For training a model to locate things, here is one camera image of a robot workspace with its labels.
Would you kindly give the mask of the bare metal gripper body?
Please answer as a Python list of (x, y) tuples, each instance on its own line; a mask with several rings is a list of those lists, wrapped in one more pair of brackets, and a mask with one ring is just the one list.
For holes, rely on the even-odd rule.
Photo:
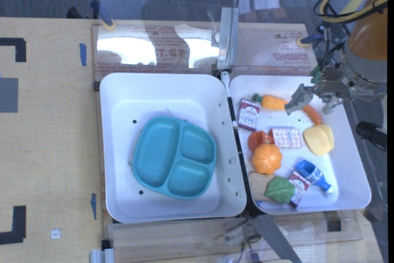
[(313, 70), (313, 92), (321, 99), (350, 100), (354, 85), (355, 74), (344, 64), (318, 65)]

